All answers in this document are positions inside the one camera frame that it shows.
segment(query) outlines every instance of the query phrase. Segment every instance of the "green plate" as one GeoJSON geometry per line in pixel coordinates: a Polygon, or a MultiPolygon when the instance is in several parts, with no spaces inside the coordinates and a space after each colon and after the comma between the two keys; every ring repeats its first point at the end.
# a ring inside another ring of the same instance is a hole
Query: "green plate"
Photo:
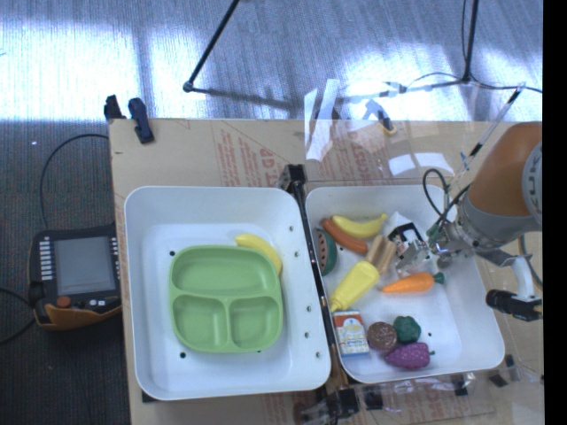
{"type": "Polygon", "coordinates": [[[196,245],[169,268],[169,310],[177,338],[201,352],[256,352],[283,325],[279,276],[255,249],[196,245]]]}

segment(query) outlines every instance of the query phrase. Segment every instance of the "yellow banana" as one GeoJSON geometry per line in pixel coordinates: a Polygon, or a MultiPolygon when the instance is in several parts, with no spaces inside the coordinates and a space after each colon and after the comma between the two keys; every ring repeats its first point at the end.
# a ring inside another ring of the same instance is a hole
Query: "yellow banana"
{"type": "Polygon", "coordinates": [[[388,216],[382,213],[380,217],[375,219],[359,222],[338,214],[331,216],[331,220],[335,222],[335,225],[337,225],[343,233],[358,239],[368,239],[377,235],[382,227],[382,223],[387,218],[388,216]]]}
{"type": "Polygon", "coordinates": [[[272,262],[276,268],[277,274],[279,275],[282,272],[282,259],[277,254],[276,249],[274,249],[272,244],[268,241],[252,233],[243,233],[242,235],[238,235],[234,240],[237,245],[241,247],[248,247],[262,252],[272,262]]]}

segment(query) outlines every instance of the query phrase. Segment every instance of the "tripod leg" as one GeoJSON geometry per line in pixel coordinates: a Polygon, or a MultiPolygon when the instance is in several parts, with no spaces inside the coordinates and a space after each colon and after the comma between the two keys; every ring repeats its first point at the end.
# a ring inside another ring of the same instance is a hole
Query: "tripod leg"
{"type": "Polygon", "coordinates": [[[214,32],[213,38],[211,38],[211,41],[206,46],[205,53],[203,53],[201,59],[197,63],[197,66],[195,66],[195,70],[193,71],[193,74],[191,75],[189,80],[183,84],[183,91],[185,91],[186,93],[190,93],[193,90],[193,82],[195,81],[195,79],[197,79],[198,73],[205,64],[206,59],[213,50],[213,47],[216,44],[217,40],[221,36],[222,30],[224,30],[225,26],[229,22],[230,16],[232,16],[232,13],[237,8],[238,2],[240,2],[240,0],[232,1],[229,9],[227,10],[226,14],[221,20],[221,24],[217,27],[216,31],[214,32]]]}
{"type": "Polygon", "coordinates": [[[465,59],[464,74],[462,75],[462,81],[469,82],[472,78],[470,73],[470,66],[472,63],[472,46],[475,41],[475,29],[477,26],[477,15],[478,15],[478,0],[472,1],[472,16],[470,18],[470,30],[469,30],[469,45],[467,47],[467,57],[465,59]]]}

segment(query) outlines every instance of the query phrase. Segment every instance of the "orange carrot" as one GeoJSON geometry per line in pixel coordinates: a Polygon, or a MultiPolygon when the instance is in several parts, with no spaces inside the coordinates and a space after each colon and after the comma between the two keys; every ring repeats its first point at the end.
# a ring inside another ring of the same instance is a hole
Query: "orange carrot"
{"type": "Polygon", "coordinates": [[[444,281],[445,276],[443,273],[436,273],[435,275],[425,272],[415,273],[386,285],[382,288],[382,291],[383,293],[412,293],[427,291],[433,286],[433,283],[443,283],[444,281]]]}

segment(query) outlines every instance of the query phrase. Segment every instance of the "small box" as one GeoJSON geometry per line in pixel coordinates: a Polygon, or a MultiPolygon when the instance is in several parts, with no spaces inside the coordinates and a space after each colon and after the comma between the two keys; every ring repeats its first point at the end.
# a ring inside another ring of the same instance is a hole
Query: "small box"
{"type": "Polygon", "coordinates": [[[370,352],[360,312],[356,310],[334,312],[333,325],[337,330],[338,350],[343,357],[370,352]]]}

